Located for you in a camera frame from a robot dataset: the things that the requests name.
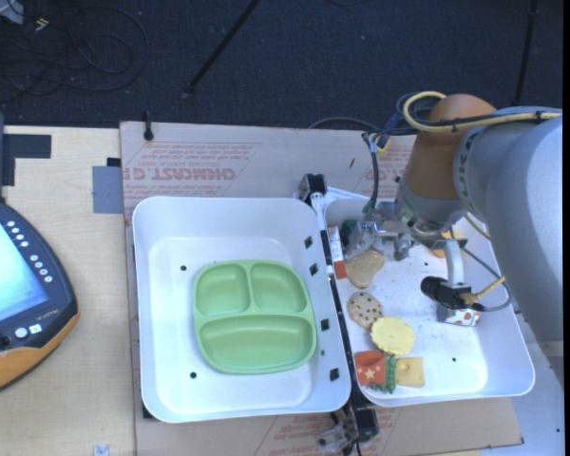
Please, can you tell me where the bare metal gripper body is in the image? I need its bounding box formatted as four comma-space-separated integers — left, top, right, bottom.
370, 200, 457, 251

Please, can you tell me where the dark green toy vegetable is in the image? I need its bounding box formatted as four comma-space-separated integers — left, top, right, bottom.
339, 219, 360, 247

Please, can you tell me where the white and orange carton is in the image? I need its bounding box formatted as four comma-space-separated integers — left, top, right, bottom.
327, 225, 349, 280

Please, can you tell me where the tan bread slice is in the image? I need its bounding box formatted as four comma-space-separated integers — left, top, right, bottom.
344, 249, 387, 290

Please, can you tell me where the orange round object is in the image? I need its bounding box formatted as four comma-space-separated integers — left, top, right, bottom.
429, 228, 455, 259

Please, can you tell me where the thin black and white rod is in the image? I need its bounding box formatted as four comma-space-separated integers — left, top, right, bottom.
310, 191, 363, 428

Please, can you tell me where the biscuit with green chips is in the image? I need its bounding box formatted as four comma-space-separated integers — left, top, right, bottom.
346, 291, 384, 330

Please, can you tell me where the yellow round pineapple slice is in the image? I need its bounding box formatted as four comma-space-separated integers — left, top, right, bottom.
370, 315, 416, 357

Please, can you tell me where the white carton with red print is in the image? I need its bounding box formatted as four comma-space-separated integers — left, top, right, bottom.
437, 302, 482, 328

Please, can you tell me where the white plastic tray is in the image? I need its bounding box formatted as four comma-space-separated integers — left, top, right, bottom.
131, 196, 352, 425
322, 197, 537, 409

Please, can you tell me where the brown cardboard board red print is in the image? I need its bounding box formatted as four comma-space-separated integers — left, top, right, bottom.
119, 121, 524, 456

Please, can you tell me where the yellow cheese wedge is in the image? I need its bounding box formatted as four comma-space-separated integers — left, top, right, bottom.
394, 356, 427, 390

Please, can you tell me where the red packet with yellow star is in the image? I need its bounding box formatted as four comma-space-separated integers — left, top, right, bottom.
353, 350, 388, 388

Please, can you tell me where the green divided plate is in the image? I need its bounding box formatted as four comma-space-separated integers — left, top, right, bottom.
192, 259, 318, 376

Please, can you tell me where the black cylinder on white bracket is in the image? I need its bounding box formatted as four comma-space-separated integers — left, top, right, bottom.
420, 237, 474, 323

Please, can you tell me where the black block with thin wires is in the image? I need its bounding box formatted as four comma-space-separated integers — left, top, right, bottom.
346, 406, 379, 442
300, 173, 327, 203

